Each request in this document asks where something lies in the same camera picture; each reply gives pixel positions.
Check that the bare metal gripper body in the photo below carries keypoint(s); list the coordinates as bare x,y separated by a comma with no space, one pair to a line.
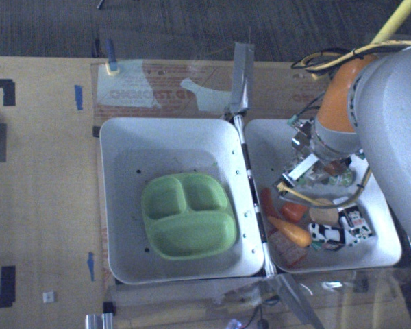
304,139

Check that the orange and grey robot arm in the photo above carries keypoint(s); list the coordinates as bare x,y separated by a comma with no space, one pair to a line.
387,122

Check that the brown toy food piece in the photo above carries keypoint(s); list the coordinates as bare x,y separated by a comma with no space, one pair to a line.
335,168

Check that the green and white packet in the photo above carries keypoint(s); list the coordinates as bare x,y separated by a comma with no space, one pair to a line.
344,178

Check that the red sausage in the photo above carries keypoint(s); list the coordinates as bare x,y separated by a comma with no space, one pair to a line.
269,202

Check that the red orange toy pepper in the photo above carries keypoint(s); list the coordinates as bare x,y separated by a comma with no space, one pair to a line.
294,211

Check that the tan round bread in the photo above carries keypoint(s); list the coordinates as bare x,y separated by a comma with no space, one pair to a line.
323,214

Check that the orange carrot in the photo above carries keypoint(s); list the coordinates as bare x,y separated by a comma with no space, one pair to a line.
292,233

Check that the black white red carton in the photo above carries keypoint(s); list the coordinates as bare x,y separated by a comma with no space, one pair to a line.
358,222

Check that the pink wafer biscuit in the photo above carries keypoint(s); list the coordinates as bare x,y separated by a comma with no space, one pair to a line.
287,250

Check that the white plastic tray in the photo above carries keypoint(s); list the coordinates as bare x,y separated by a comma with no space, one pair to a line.
130,183
370,252

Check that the green divided plate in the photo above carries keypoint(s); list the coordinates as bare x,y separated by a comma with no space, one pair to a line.
188,218

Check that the small white square block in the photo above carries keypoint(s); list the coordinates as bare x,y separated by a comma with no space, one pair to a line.
48,297

